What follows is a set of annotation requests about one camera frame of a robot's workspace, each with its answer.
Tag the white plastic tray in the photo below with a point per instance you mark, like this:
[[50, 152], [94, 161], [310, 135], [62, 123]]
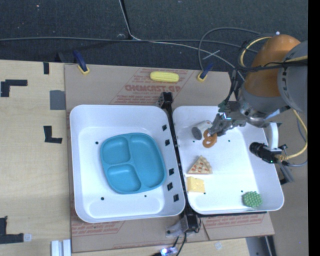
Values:
[[87, 162], [232, 170]]

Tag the blue divided plate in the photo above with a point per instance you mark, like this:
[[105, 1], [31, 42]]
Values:
[[140, 160]]

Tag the yellow corn cob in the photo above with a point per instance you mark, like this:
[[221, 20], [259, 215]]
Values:
[[164, 76]]

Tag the green grapes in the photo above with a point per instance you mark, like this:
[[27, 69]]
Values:
[[252, 199]]

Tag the black cylinder on white bracket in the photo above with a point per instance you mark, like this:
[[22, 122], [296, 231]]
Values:
[[265, 151]]

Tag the pizza slice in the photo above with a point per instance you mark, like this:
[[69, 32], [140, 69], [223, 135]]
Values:
[[200, 166]]

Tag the yellow cheese wedge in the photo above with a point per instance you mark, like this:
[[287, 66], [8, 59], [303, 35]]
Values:
[[195, 185]]

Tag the brown cardboard board red print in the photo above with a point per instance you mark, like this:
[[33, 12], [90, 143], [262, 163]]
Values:
[[100, 87]]

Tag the thin black rod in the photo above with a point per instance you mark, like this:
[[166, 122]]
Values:
[[178, 155]]

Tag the orange pretzel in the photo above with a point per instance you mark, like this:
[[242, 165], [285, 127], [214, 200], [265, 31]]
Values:
[[208, 143]]

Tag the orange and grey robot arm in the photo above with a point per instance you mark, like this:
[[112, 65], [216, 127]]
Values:
[[267, 75]]

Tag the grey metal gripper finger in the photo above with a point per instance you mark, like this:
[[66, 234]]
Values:
[[215, 124], [224, 129]]

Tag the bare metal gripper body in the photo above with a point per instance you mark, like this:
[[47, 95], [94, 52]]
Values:
[[247, 117]]

